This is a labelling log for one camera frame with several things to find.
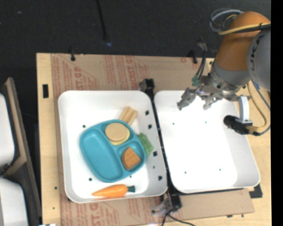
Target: yellow cable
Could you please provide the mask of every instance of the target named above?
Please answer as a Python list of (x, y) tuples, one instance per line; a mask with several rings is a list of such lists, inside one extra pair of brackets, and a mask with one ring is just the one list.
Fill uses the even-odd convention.
[(251, 24), (251, 25), (247, 25), (247, 26), (242, 26), (242, 27), (238, 27), (238, 28), (233, 28), (233, 29), (221, 31), (221, 32), (218, 32), (218, 34), (225, 35), (225, 34), (238, 32), (238, 31), (241, 31), (241, 30), (244, 30), (244, 29), (249, 29), (249, 28), (258, 28), (258, 30), (259, 30), (261, 26), (265, 26), (265, 25), (269, 25), (269, 24), (270, 23)]
[(255, 102), (255, 100), (253, 99), (253, 96), (252, 96), (252, 93), (250, 91), (250, 84), (248, 83), (247, 84), (247, 88), (249, 90), (249, 94), (251, 96), (251, 100), (253, 101), (255, 107), (257, 108), (257, 110), (260, 112), (261, 116), (263, 117), (264, 119), (264, 125), (263, 126), (260, 126), (260, 127), (256, 127), (256, 126), (248, 126), (247, 129), (250, 131), (250, 132), (254, 132), (254, 131), (258, 131), (260, 129), (263, 129), (266, 125), (267, 125), (267, 118), (266, 116), (263, 114), (263, 112), (261, 111), (261, 109), (259, 108), (259, 106), (257, 105), (257, 103)]

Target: toy carrot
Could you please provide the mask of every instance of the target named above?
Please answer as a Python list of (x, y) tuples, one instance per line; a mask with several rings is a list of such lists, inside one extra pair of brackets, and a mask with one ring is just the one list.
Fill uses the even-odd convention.
[(127, 192), (135, 193), (135, 186), (127, 187), (124, 184), (112, 185), (103, 189), (100, 189), (94, 193), (93, 196), (102, 196), (107, 198), (123, 197)]

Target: cardboard sheet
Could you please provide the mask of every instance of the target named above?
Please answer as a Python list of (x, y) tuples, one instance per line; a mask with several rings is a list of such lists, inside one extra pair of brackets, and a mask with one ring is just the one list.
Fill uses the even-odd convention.
[[(136, 90), (152, 78), (155, 90), (184, 90), (199, 68), (190, 58), (151, 56), (52, 54), (52, 83), (57, 133), (58, 174), (62, 226), (133, 226), (161, 223), (152, 215), (160, 197), (77, 204), (64, 190), (57, 99), (67, 90)], [(181, 196), (183, 207), (174, 217), (181, 220), (254, 212), (247, 189)]]

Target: blue plate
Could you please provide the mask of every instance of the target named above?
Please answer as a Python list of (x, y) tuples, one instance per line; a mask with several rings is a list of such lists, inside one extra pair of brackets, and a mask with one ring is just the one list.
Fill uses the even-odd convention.
[[(125, 125), (130, 131), (128, 140), (120, 145), (112, 145), (105, 135), (105, 128), (114, 122)], [(122, 154), (129, 147), (135, 151), (141, 162), (127, 170), (122, 163)], [(88, 128), (80, 137), (80, 148), (90, 169), (104, 182), (116, 182), (135, 173), (146, 160), (141, 141), (132, 128), (121, 120), (105, 121)]]

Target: hole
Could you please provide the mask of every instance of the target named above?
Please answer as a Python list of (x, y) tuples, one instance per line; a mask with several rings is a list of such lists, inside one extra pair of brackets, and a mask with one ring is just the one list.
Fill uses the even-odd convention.
[(48, 92), (48, 85), (43, 85), (43, 98), (48, 98), (49, 92)]

